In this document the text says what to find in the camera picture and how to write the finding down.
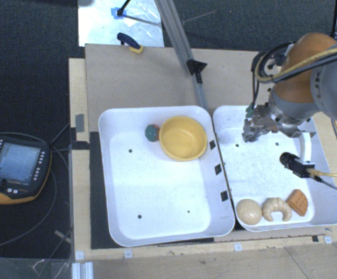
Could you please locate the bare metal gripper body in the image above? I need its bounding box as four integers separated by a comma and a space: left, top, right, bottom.
245, 104, 308, 138

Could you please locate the white plastic tray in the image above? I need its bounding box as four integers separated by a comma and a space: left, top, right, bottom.
212, 105, 337, 233
98, 105, 236, 248

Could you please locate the yellow bowl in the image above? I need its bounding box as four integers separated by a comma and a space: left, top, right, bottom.
158, 116, 209, 162

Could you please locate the beige croissant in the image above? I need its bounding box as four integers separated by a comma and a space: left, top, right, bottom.
261, 197, 293, 223

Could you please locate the beige round bread roll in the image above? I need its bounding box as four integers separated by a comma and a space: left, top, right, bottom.
236, 198, 263, 226

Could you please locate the orange waffle biscuit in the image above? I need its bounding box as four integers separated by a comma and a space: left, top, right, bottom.
285, 188, 309, 217

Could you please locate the green and red toy fruit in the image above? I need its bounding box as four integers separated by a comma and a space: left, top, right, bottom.
144, 123, 161, 142

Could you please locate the black cylinder on white bracket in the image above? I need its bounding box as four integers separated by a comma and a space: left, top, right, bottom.
279, 131, 316, 179

